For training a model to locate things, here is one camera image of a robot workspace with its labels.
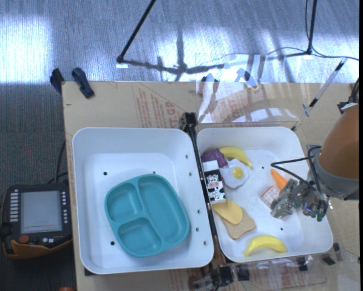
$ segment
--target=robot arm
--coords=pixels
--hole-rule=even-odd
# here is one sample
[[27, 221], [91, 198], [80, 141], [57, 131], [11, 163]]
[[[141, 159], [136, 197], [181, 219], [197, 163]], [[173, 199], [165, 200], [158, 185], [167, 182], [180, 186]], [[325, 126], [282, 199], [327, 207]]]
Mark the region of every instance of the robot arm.
[[[359, 105], [347, 104], [322, 147], [308, 154], [308, 181], [290, 179], [271, 205], [280, 218], [301, 207], [305, 215], [321, 221], [331, 197], [347, 199], [359, 193]], [[316, 155], [312, 151], [319, 149]]]

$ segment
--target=toy banana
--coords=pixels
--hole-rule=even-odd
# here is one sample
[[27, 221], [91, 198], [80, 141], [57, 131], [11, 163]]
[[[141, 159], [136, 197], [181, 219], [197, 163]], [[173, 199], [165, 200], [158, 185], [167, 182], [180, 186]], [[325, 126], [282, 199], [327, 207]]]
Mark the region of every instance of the toy banana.
[[261, 235], [253, 238], [250, 243], [248, 250], [245, 251], [245, 255], [249, 256], [252, 251], [261, 248], [270, 248], [276, 250], [277, 252], [286, 252], [287, 247], [281, 239], [272, 235]]
[[252, 166], [252, 163], [249, 161], [246, 153], [241, 149], [238, 149], [236, 147], [222, 147], [219, 150], [225, 156], [225, 158], [236, 158], [239, 161], [248, 165], [249, 167]]

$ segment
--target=orange carrot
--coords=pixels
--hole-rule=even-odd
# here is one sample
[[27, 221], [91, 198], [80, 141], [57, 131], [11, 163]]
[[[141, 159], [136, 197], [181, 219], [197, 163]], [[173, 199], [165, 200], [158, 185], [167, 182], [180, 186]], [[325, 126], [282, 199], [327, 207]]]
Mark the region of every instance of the orange carrot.
[[271, 174], [273, 175], [274, 180], [276, 181], [277, 187], [282, 190], [287, 184], [287, 180], [277, 171], [271, 169]]

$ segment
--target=metal stand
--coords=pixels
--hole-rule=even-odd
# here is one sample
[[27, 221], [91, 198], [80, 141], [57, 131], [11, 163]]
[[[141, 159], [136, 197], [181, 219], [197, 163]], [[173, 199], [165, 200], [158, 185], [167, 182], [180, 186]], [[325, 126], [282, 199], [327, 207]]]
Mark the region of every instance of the metal stand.
[[122, 50], [121, 54], [117, 57], [117, 63], [121, 63], [123, 62], [123, 56], [126, 54], [127, 50], [129, 49], [129, 47], [131, 46], [135, 35], [138, 33], [138, 31], [141, 28], [141, 25], [144, 23], [144, 20], [146, 19], [147, 15], [149, 14], [149, 12], [151, 11], [152, 6], [155, 4], [156, 0], [151, 0], [151, 2], [149, 3], [148, 7], [146, 8], [143, 16], [140, 19], [140, 22], [138, 22], [135, 30], [133, 31], [133, 34], [131, 35], [131, 37], [129, 38], [129, 40], [127, 41], [125, 48]]
[[307, 51], [302, 53], [295, 53], [286, 55], [286, 57], [293, 57], [293, 56], [302, 56], [302, 55], [311, 55], [313, 51], [313, 36], [314, 36], [314, 24], [315, 24], [315, 16], [316, 16], [316, 5], [317, 0], [313, 0], [313, 10], [311, 13], [311, 23], [310, 23], [310, 36], [308, 37], [308, 47]]
[[[152, 6], [155, 4], [156, 0], [151, 0], [148, 7], [146, 8], [143, 16], [141, 17], [140, 21], [138, 22], [135, 30], [133, 31], [133, 34], [131, 35], [131, 37], [129, 38], [129, 40], [127, 41], [125, 48], [122, 50], [121, 54], [117, 57], [117, 63], [122, 63], [124, 62], [124, 55], [126, 54], [127, 50], [129, 49], [130, 45], [132, 44], [136, 34], [138, 33], [138, 31], [141, 28], [141, 25], [144, 23], [147, 15], [149, 14], [149, 12], [151, 11]], [[311, 55], [312, 53], [312, 49], [313, 49], [313, 35], [314, 35], [314, 24], [315, 24], [315, 17], [316, 17], [316, 6], [317, 6], [317, 0], [313, 0], [313, 9], [312, 9], [312, 14], [311, 14], [311, 23], [310, 23], [310, 36], [308, 37], [308, 48], [307, 51], [302, 52], [302, 53], [295, 53], [295, 54], [290, 54], [290, 55], [286, 55], [287, 57], [292, 57], [292, 56], [301, 56], [301, 55]]]

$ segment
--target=cardboard surface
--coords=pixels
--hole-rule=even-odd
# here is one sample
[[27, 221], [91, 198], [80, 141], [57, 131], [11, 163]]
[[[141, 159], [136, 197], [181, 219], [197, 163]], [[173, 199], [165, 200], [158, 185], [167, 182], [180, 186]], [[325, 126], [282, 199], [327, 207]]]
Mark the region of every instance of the cardboard surface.
[[[183, 112], [196, 112], [202, 108], [204, 100], [200, 99], [200, 95], [195, 92], [198, 91], [196, 83], [106, 81], [90, 82], [90, 86], [95, 95], [86, 99], [79, 91], [78, 83], [64, 82], [62, 84], [78, 291], [115, 290], [116, 286], [121, 290], [196, 290], [196, 284], [193, 282], [203, 278], [200, 269], [85, 275], [78, 250], [72, 156], [72, 138], [79, 129], [84, 127], [175, 127]], [[286, 98], [291, 98], [292, 101], [298, 100], [300, 106], [304, 103], [308, 105], [307, 102], [312, 100], [320, 88], [319, 84], [283, 84], [281, 87], [277, 84], [275, 86], [264, 85], [264, 89], [258, 92], [249, 92], [247, 95], [240, 92], [233, 94], [232, 99], [226, 100], [227, 106], [223, 109], [228, 111], [228, 107], [232, 107], [233, 111], [229, 113], [241, 117], [236, 110], [248, 111], [247, 107], [243, 107], [245, 102], [253, 105], [254, 109], [281, 107]], [[349, 95], [349, 85], [332, 84], [329, 86], [299, 131], [302, 133], [299, 135], [299, 139], [304, 150], [306, 142], [320, 145], [323, 143], [340, 115], [336, 104], [346, 101]], [[257, 105], [256, 100], [259, 98], [261, 102]], [[216, 108], [214, 117], [218, 118], [218, 121], [224, 122], [225, 125], [231, 123], [231, 119], [223, 119], [229, 118], [229, 113], [221, 115], [219, 110], [220, 108]], [[341, 248], [335, 255], [329, 256], [333, 260], [333, 265], [313, 261], [309, 263], [307, 271], [300, 271], [298, 267], [291, 270], [292, 267], [285, 263], [267, 263], [266, 266], [249, 264], [249, 280], [235, 281], [221, 290], [255, 291], [290, 287], [292, 287], [291, 290], [309, 291], [360, 290], [359, 263], [357, 262], [357, 257], [359, 257], [358, 201], [343, 202], [334, 199], [331, 203], [333, 209], [329, 210], [327, 217], [332, 224], [334, 241], [338, 242]]]

